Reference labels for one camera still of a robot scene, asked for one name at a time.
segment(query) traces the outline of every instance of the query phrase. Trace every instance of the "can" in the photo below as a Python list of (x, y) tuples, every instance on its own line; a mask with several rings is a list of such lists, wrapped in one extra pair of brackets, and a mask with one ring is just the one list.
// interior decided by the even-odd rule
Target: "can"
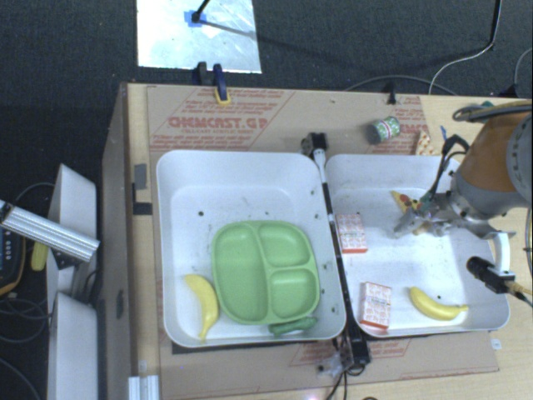
[(400, 134), (400, 122), (393, 116), (389, 116), (384, 120), (378, 120), (366, 126), (366, 140), (376, 145), (397, 137)]

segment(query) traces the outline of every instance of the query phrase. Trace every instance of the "small card box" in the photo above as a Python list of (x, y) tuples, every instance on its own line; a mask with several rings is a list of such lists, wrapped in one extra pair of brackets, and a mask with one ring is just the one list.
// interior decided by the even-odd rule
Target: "small card box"
[(387, 329), (391, 322), (392, 289), (371, 282), (364, 283), (362, 289), (360, 323)]
[(338, 214), (335, 219), (342, 253), (366, 252), (368, 246), (361, 215), (359, 213)]

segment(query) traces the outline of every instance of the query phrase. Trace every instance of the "banana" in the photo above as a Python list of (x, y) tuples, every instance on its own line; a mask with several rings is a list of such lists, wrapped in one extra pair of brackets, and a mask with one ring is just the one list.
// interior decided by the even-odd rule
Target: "banana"
[(207, 331), (218, 319), (217, 294), (213, 286), (204, 277), (197, 274), (187, 274), (185, 282), (197, 295), (202, 305), (202, 331), (198, 334), (198, 337), (204, 341)]
[(435, 320), (453, 320), (461, 311), (468, 310), (468, 306), (466, 305), (442, 305), (428, 297), (418, 287), (412, 287), (409, 295), (418, 311)]

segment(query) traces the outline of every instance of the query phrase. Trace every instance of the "black floor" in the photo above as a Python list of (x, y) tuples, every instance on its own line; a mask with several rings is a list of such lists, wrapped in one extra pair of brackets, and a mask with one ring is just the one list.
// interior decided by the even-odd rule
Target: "black floor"
[[(445, 63), (489, 42), (495, 6), (495, 0), (252, 1), (263, 74), (230, 74), (228, 83), (333, 90), (388, 74), (431, 79)], [(503, 0), (495, 46), (448, 68), (437, 82), (460, 95), (505, 93), (518, 57), (531, 47), (532, 13), (533, 0)], [(0, 0), (2, 200), (53, 182), (59, 163), (99, 184), (119, 82), (190, 83), (189, 72), (139, 68), (136, 34), (136, 0)], [(427, 93), (427, 85), (399, 80), (396, 90)], [(531, 53), (517, 90), (531, 97)], [(36, 189), (21, 205), (45, 214), (48, 197), (48, 189)], [(16, 292), (41, 301), (43, 275), (27, 269)], [(34, 328), (38, 323), (0, 314), (4, 336)], [(0, 358), (46, 397), (46, 331), (24, 345), (0, 342)], [(31, 396), (0, 363), (0, 398)]]

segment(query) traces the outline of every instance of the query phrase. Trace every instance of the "multimeter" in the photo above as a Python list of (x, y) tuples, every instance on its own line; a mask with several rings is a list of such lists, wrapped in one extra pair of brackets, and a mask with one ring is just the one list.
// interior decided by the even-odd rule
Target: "multimeter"
[(0, 228), (0, 295), (14, 289), (22, 276), (24, 255), (22, 237)]

